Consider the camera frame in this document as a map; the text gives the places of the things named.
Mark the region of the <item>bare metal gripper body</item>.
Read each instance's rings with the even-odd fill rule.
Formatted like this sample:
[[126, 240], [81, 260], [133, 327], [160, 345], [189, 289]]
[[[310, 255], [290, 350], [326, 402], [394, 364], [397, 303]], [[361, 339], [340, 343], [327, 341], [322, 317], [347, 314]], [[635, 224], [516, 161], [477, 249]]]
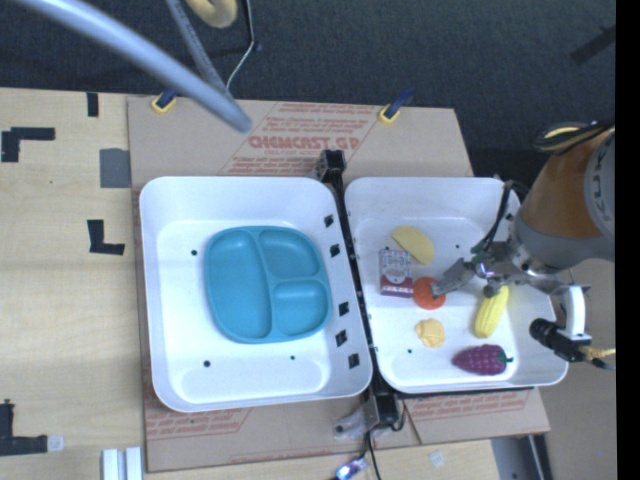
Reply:
[[480, 242], [471, 253], [475, 274], [485, 281], [500, 278], [502, 287], [529, 285], [545, 294], [553, 294], [564, 285], [559, 269], [531, 256], [523, 245], [510, 241]]

